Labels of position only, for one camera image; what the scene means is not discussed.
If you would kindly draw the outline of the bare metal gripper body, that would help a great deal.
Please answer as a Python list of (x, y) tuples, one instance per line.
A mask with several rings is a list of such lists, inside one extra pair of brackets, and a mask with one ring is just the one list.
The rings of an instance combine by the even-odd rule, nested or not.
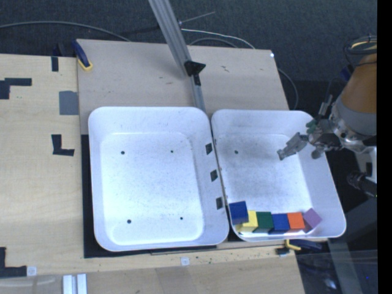
[(366, 153), (377, 146), (377, 137), (363, 135), (352, 130), (345, 122), (331, 119), (313, 119), (307, 123), (308, 142), (315, 153), (348, 149), (355, 153)]

